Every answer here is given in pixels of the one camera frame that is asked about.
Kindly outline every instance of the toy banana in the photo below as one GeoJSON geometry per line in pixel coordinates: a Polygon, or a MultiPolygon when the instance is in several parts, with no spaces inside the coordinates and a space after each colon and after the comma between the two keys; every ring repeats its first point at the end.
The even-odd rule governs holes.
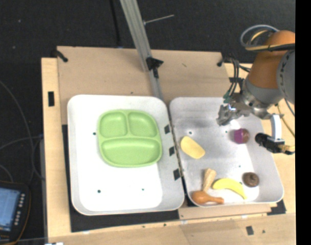
{"type": "Polygon", "coordinates": [[[230,178],[222,178],[215,181],[212,185],[212,189],[230,189],[242,196],[243,199],[247,199],[243,186],[238,181],[230,178]]]}

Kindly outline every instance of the black clamp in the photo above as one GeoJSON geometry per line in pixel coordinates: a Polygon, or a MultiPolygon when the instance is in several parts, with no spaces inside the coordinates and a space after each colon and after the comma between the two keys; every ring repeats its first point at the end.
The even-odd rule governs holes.
{"type": "Polygon", "coordinates": [[[160,65],[162,65],[164,62],[152,57],[148,57],[146,58],[146,64],[147,67],[149,68],[149,70],[153,70],[153,75],[155,78],[159,78],[159,74],[158,74],[158,67],[160,67],[160,65]]]}

